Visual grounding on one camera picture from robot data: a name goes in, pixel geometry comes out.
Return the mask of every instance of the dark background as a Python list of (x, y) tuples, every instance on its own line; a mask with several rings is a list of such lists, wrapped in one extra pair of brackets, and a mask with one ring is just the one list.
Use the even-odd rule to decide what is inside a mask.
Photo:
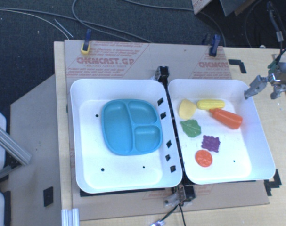
[[(0, 0), (0, 8), (21, 8), (73, 17), (74, 0)], [(191, 0), (132, 0), (139, 3), (192, 9)], [(213, 0), (202, 12), (210, 16), (221, 28), (226, 47), (279, 48), (270, 22), (266, 3), (272, 1), (280, 13), (286, 29), (286, 0), (263, 0), (252, 11), (253, 4), (243, 13), (225, 17), (219, 0)], [(190, 11), (146, 8), (120, 0), (79, 0), (75, 12), (80, 19), (133, 33), (154, 43), (199, 45), (208, 34), (221, 34), (217, 25), (202, 13)], [(56, 19), (75, 40), (83, 40), (87, 28), (77, 21), (31, 13), (58, 24)], [(143, 40), (112, 32), (133, 42)], [(0, 112), (9, 122), (10, 105), (54, 74), (55, 41), (66, 37), (55, 27), (36, 17), (0, 11)], [(125, 41), (122, 38), (93, 31), (92, 40)]]

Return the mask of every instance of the red toy carrot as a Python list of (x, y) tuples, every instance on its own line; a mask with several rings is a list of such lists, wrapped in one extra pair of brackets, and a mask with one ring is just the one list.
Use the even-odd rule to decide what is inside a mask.
[(209, 111), (212, 113), (212, 116), (215, 119), (231, 127), (232, 129), (238, 129), (242, 123), (242, 117), (232, 112), (228, 112), (219, 108), (210, 109)]

